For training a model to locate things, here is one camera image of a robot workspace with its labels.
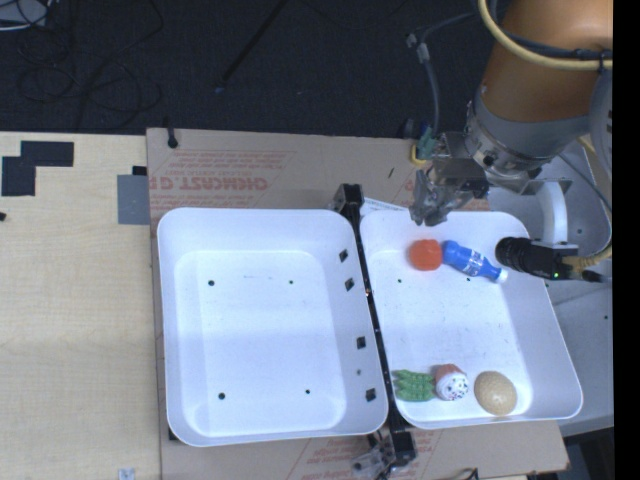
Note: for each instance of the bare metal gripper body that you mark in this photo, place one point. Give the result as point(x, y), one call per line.
point(462, 168)

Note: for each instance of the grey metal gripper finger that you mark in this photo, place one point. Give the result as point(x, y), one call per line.
point(447, 209)
point(421, 203)

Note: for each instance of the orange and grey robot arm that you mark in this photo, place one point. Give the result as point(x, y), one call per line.
point(545, 68)

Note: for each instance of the orange toy fruit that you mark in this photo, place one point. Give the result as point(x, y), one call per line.
point(425, 255)

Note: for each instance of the blue plastic bottle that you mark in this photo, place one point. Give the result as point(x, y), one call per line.
point(467, 259)

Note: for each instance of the white plastic tray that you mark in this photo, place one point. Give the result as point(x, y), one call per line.
point(450, 328)
point(265, 338)

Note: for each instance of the brown cardboard board red print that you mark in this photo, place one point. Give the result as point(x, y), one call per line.
point(280, 178)

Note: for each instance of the white and orange toy cupcake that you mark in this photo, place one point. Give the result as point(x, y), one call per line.
point(451, 383)

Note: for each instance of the green pea pods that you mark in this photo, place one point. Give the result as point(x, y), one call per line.
point(414, 387)

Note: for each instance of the tan toy bread roll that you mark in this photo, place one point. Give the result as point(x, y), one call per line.
point(495, 393)

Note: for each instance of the black cylinder on white bracket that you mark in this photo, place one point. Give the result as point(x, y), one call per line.
point(530, 258)

